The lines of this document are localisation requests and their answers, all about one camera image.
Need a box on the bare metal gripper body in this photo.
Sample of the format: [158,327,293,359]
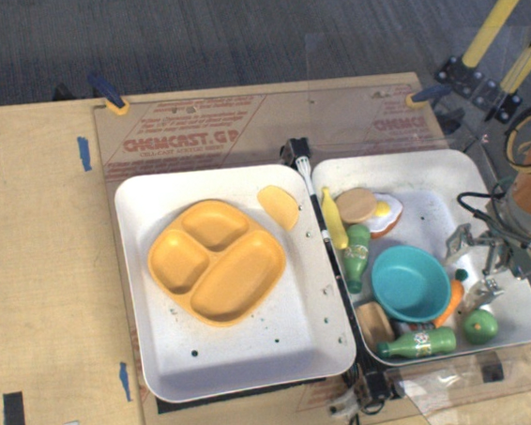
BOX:
[478,224,531,288]

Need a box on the orange carrot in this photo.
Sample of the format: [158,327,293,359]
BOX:
[427,267,476,330]

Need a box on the green apple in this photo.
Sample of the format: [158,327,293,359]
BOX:
[460,306,501,347]

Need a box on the teal bowl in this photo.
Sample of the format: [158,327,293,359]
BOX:
[368,240,456,328]

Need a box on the white plastic tray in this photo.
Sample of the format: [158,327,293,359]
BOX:
[111,154,362,408]
[310,138,531,373]

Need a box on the white and yellow fried egg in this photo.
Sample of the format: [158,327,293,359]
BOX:
[365,190,407,239]

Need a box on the green bottle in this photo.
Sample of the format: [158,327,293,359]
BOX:
[374,326,459,363]
[339,222,377,296]

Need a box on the tan round biscuit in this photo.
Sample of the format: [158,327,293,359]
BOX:
[333,185,380,227]

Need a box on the tan round bread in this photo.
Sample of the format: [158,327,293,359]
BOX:
[354,299,397,350]

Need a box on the yellow banana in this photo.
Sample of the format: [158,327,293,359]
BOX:
[319,185,350,252]

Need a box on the thin black and white rod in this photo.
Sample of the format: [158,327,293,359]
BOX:
[296,149,376,381]

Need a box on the yellow flat slice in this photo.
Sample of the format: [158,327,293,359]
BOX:
[255,182,302,235]

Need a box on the orange divided plate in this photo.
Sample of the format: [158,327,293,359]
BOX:
[141,191,294,336]

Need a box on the brown cardboard board red print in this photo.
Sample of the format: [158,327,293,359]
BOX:
[92,56,531,425]

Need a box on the black block with thin wires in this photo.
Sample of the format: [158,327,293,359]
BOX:
[356,366,405,410]
[279,135,313,168]

